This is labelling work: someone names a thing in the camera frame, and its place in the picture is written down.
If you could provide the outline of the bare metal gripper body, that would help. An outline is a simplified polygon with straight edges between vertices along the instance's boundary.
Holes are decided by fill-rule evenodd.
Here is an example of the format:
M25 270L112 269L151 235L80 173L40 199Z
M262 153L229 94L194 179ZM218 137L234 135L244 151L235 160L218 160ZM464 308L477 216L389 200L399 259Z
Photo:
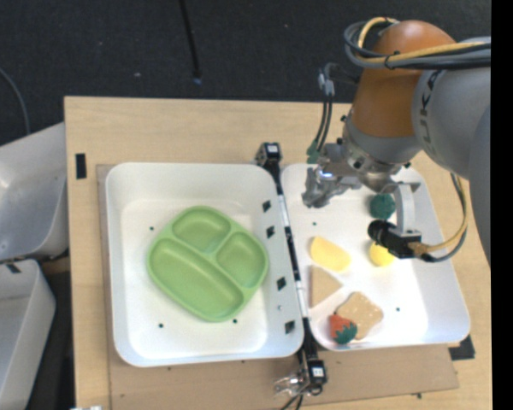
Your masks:
M402 166L379 161L355 143L327 143L319 156L319 180L357 177L363 186L381 192Z

